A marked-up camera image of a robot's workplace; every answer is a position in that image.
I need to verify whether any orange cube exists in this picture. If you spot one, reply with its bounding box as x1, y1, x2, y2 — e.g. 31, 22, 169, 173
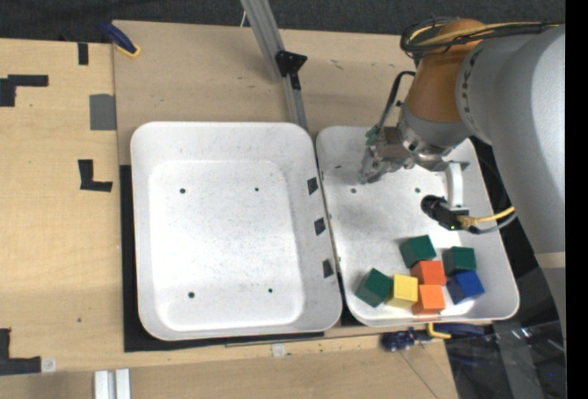
411, 283, 447, 316
409, 259, 448, 288

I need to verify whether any pale wood board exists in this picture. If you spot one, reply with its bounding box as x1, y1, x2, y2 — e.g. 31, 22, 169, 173
111, 19, 495, 373

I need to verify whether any white plastic tray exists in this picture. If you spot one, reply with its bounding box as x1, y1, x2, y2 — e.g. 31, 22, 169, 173
314, 125, 521, 328
130, 120, 344, 342

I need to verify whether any blue cube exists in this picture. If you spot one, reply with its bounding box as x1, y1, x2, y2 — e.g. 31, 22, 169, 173
446, 269, 486, 306

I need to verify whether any black cylinder on white bracket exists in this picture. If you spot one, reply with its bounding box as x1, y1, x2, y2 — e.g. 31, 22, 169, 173
420, 161, 471, 232

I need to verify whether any green cube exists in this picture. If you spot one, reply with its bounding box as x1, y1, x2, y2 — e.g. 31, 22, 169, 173
398, 234, 438, 269
441, 245, 478, 277
354, 268, 395, 309

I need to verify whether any yellow cube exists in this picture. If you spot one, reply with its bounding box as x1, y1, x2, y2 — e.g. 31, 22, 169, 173
385, 273, 420, 310

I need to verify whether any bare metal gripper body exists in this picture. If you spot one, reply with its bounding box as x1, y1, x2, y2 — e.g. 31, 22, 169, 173
369, 126, 457, 172

